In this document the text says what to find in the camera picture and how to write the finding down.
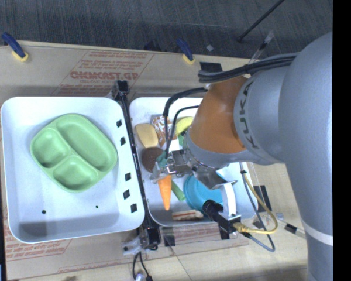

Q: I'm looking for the green divided plate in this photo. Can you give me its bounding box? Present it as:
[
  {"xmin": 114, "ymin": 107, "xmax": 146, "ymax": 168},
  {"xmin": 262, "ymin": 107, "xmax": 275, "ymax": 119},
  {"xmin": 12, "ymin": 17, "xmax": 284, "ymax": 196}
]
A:
[{"xmin": 30, "ymin": 113, "xmax": 119, "ymax": 193}]

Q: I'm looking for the brown round biscuit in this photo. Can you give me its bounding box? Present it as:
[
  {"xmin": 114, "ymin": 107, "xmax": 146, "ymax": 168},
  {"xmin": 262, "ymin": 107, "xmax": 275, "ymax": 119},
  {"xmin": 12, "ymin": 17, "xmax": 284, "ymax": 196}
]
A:
[{"xmin": 141, "ymin": 146, "xmax": 165, "ymax": 174}]

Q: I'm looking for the tan and red toy sandwich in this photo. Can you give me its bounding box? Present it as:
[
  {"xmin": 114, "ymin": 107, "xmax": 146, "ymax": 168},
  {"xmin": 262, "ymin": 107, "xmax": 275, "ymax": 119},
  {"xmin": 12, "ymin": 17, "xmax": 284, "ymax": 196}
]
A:
[{"xmin": 171, "ymin": 210, "xmax": 205, "ymax": 222}]

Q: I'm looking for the tan toy bread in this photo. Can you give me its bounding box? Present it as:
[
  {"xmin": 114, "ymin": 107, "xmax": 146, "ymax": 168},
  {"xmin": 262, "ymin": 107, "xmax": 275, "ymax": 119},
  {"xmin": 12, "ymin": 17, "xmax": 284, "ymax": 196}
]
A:
[{"xmin": 135, "ymin": 122, "xmax": 160, "ymax": 149}]

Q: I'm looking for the blue bowl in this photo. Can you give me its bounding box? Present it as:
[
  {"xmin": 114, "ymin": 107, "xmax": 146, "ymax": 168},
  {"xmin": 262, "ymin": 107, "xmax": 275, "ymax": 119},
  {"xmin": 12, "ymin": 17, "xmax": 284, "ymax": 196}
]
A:
[{"xmin": 183, "ymin": 172, "xmax": 226, "ymax": 216}]

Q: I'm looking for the orange and white packet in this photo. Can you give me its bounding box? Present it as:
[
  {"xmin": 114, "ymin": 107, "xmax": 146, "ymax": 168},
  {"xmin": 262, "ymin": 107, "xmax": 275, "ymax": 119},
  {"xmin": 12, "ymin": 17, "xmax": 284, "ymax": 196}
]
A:
[{"xmin": 151, "ymin": 115, "xmax": 174, "ymax": 148}]

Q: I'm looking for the white plastic tray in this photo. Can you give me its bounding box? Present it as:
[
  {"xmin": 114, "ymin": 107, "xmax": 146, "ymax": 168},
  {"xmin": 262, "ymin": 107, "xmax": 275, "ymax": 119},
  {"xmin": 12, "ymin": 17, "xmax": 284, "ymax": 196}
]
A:
[
  {"xmin": 0, "ymin": 96, "xmax": 146, "ymax": 244},
  {"xmin": 129, "ymin": 97, "xmax": 259, "ymax": 227}
]

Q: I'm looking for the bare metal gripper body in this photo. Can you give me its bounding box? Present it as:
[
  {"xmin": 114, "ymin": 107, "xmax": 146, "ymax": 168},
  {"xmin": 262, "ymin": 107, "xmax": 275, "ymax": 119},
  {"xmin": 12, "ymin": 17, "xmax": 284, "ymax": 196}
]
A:
[{"xmin": 167, "ymin": 150, "xmax": 226, "ymax": 189}]

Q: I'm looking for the black cylinder on white bracket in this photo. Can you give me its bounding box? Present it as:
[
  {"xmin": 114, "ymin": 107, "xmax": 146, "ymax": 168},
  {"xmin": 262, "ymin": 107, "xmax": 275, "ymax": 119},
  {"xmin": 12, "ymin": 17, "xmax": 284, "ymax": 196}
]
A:
[{"xmin": 202, "ymin": 180, "xmax": 242, "ymax": 240}]

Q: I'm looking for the orange carrot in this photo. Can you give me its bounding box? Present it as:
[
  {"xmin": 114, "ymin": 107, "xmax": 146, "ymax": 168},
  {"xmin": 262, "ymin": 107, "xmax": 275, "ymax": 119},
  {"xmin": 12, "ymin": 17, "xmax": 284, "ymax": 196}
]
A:
[{"xmin": 157, "ymin": 174, "xmax": 173, "ymax": 211}]

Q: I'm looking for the yellow banana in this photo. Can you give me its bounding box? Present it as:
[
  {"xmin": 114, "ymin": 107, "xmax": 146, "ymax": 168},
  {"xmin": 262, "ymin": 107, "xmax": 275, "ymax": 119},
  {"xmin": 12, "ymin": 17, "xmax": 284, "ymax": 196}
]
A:
[{"xmin": 174, "ymin": 116, "xmax": 195, "ymax": 138}]

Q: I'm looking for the brown cardboard board red print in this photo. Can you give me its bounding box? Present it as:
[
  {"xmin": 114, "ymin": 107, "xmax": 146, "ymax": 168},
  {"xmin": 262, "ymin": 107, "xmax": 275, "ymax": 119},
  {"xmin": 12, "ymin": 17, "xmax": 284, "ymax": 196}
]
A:
[{"xmin": 0, "ymin": 39, "xmax": 254, "ymax": 281}]

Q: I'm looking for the green toy stalk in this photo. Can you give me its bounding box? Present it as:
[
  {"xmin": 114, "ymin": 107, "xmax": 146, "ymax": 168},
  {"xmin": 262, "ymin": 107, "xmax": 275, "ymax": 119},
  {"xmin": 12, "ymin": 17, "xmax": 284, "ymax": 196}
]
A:
[{"xmin": 171, "ymin": 181, "xmax": 187, "ymax": 202}]

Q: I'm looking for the black block with thin wires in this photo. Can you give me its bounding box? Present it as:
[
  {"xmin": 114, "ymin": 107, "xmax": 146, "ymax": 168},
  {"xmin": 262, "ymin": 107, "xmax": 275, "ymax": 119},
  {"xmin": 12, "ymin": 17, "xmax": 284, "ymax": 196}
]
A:
[
  {"xmin": 113, "ymin": 80, "xmax": 130, "ymax": 98},
  {"xmin": 138, "ymin": 225, "xmax": 162, "ymax": 250}
]

